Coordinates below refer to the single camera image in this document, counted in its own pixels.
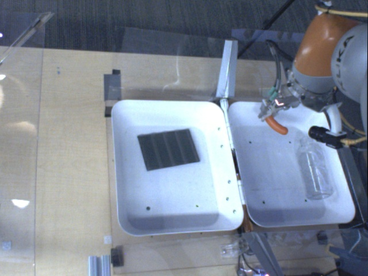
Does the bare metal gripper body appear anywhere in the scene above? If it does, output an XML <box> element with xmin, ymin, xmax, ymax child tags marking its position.
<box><xmin>266</xmin><ymin>75</ymin><xmax>329</xmax><ymax>112</ymax></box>

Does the orange toy sausage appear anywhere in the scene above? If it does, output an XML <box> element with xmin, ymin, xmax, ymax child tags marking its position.
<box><xmin>264</xmin><ymin>116</ymin><xmax>289</xmax><ymax>136</ymax></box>

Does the white plastic tray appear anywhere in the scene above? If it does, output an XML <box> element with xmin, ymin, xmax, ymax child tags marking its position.
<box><xmin>227</xmin><ymin>101</ymin><xmax>357</xmax><ymax>228</ymax></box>
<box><xmin>110</xmin><ymin>99</ymin><xmax>245</xmax><ymax>237</ymax></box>

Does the clear plastic bottle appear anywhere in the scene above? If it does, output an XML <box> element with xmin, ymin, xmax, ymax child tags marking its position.
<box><xmin>297</xmin><ymin>136</ymin><xmax>335</xmax><ymax>201</ymax></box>

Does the dark grey ribbed square mat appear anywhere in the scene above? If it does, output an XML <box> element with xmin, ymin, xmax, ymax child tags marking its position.
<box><xmin>137</xmin><ymin>128</ymin><xmax>201</xmax><ymax>172</ymax></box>

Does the black cylinder on white bracket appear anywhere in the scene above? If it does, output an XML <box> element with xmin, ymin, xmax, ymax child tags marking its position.
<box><xmin>308</xmin><ymin>102</ymin><xmax>347</xmax><ymax>148</ymax></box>

